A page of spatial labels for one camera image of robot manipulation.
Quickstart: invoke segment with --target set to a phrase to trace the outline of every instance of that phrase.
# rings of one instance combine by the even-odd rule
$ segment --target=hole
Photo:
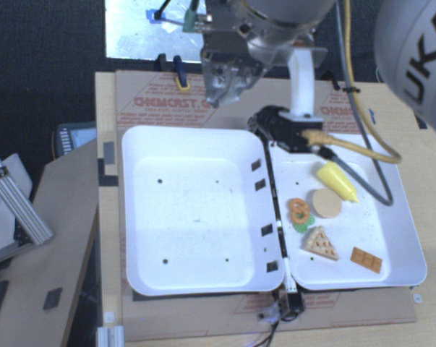
[[[244,23],[243,25],[241,25],[239,27],[239,31],[243,34],[246,35],[252,28],[247,24]]]

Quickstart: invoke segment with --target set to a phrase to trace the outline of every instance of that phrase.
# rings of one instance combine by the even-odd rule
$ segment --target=white plastic tray
[[[134,290],[158,296],[279,286],[283,262],[256,136],[140,126],[123,136],[122,155]],[[265,186],[257,190],[258,183]],[[262,235],[266,226],[272,233]]]
[[[336,135],[363,145],[359,135]],[[375,150],[381,148],[372,143]],[[350,166],[378,192],[385,194],[369,158],[343,148],[332,147]],[[275,183],[281,209],[291,274],[301,286],[320,291],[328,289],[414,286],[426,277],[422,248],[416,234],[411,212],[396,165],[381,163],[394,196],[394,204],[386,207],[373,199],[354,182],[359,203],[344,202],[336,218],[323,219],[315,215],[310,228],[322,225],[340,259],[332,261],[302,249],[309,235],[294,230],[287,202],[299,197],[311,202],[312,194],[324,185],[315,177],[325,162],[315,155],[288,154],[277,146],[270,149]],[[350,261],[353,247],[358,247],[382,259],[380,274]]]

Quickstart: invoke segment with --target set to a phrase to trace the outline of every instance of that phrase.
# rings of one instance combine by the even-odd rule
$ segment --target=blue clamp
[[[156,12],[157,12],[156,9],[146,9],[145,10],[145,17],[153,25],[157,25],[159,23],[163,23],[163,21],[166,19],[165,13],[162,13],[161,16],[158,19],[156,19],[155,18],[155,13]]]
[[[176,85],[180,91],[189,91],[190,84],[187,81],[186,70],[184,68],[184,64],[182,63],[182,59],[179,55],[174,56],[173,58],[174,68],[177,73],[176,77]]]

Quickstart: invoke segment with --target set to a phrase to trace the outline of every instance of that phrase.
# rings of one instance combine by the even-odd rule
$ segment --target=yellow cable
[[[354,73],[353,66],[351,63],[351,2],[350,0],[344,1],[344,51],[346,57],[346,71],[348,72],[348,77],[350,79],[350,86],[354,87]],[[383,149],[385,149],[388,153],[391,154],[391,159],[389,163],[400,163],[401,156],[398,152],[396,152],[377,132],[377,130],[373,127],[372,122],[369,120],[369,117],[364,112],[361,103],[359,102],[359,97],[357,93],[352,93],[354,104],[356,105],[357,111],[361,120],[364,122],[365,127],[370,131],[370,134],[377,140],[378,144],[381,145]]]
[[[353,142],[347,142],[342,139],[337,139],[336,137],[326,134],[322,130],[317,129],[306,129],[302,131],[302,137],[308,140],[307,146],[311,147],[313,145],[337,145],[339,147],[344,147],[354,152],[366,155],[367,157],[381,160],[386,163],[398,163],[396,162],[395,156],[388,156],[381,153],[374,152],[373,150],[362,147],[361,145],[354,144]]]
[[[350,0],[344,0],[344,42],[343,49],[345,51],[346,57],[346,71],[350,79],[350,86],[354,87],[354,75],[353,66],[351,64],[351,3]],[[354,152],[361,153],[370,158],[381,160],[386,163],[400,163],[401,156],[396,152],[388,143],[378,134],[377,130],[373,127],[371,121],[362,109],[362,105],[359,102],[359,98],[356,93],[352,93],[354,104],[356,105],[357,111],[361,120],[364,122],[366,128],[370,131],[370,134],[377,140],[383,149],[385,149],[389,155],[383,155],[381,153],[374,152],[360,145],[354,144],[352,142],[347,142],[345,140],[337,139],[332,135],[326,134],[323,131],[316,129],[307,129],[302,132],[302,136],[308,140],[308,146],[313,145],[337,145],[339,147],[344,147]]]

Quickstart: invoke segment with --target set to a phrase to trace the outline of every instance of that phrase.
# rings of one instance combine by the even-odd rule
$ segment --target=wooden table
[[[96,74],[99,158],[103,157],[104,142],[116,140],[115,81],[113,73]],[[258,94],[258,85],[263,86],[259,82],[251,90],[255,96]],[[275,334],[273,347],[436,346],[436,133],[431,129],[420,129],[414,114],[385,85],[361,83],[358,86],[362,89],[364,107],[373,108],[375,112],[378,131],[403,156],[399,171],[428,267],[427,279],[413,290],[422,298],[422,303],[415,305],[418,321],[398,325],[280,332]],[[116,158],[113,164],[106,165],[105,173],[116,175]],[[116,191],[102,188],[99,204],[108,213],[101,217],[100,228],[103,311],[113,312],[106,315],[108,319],[105,319],[104,325],[111,327],[122,325],[120,247],[116,240],[119,227],[114,224],[118,217]],[[252,345],[256,340],[258,338],[255,335],[226,335],[151,340],[127,343],[126,346],[241,347]]]
[[[93,141],[44,169],[33,205],[54,236],[0,270],[0,346],[67,345],[97,227],[95,155]]]

